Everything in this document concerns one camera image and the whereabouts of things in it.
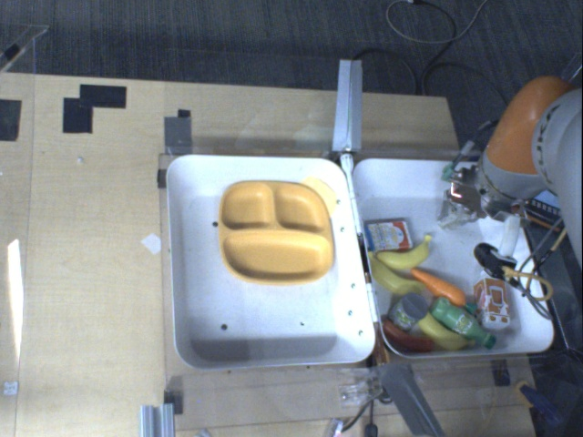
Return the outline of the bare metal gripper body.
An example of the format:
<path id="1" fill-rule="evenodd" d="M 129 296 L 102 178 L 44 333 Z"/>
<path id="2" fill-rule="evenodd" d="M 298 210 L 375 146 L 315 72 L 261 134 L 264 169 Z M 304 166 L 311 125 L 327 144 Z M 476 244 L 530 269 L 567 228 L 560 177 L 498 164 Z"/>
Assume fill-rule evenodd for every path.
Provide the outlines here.
<path id="1" fill-rule="evenodd" d="M 449 178 L 450 189 L 447 199 L 457 208 L 472 217 L 485 218 L 486 212 L 482 207 L 482 194 L 478 184 L 478 165 L 463 167 L 455 170 Z"/>

